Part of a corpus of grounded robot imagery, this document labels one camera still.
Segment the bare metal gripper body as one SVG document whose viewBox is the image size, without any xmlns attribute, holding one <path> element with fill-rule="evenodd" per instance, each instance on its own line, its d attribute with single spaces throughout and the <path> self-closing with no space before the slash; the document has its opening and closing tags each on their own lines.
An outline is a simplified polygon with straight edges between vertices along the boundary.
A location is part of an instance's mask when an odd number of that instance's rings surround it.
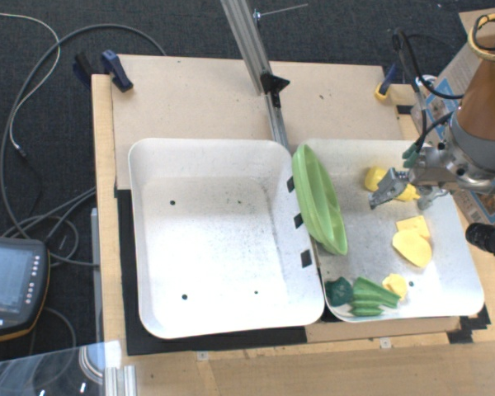
<svg viewBox="0 0 495 396">
<path fill-rule="evenodd" d="M 457 148 L 426 146 L 408 169 L 408 181 L 448 191 L 495 191 L 495 170 L 475 163 Z"/>
</svg>

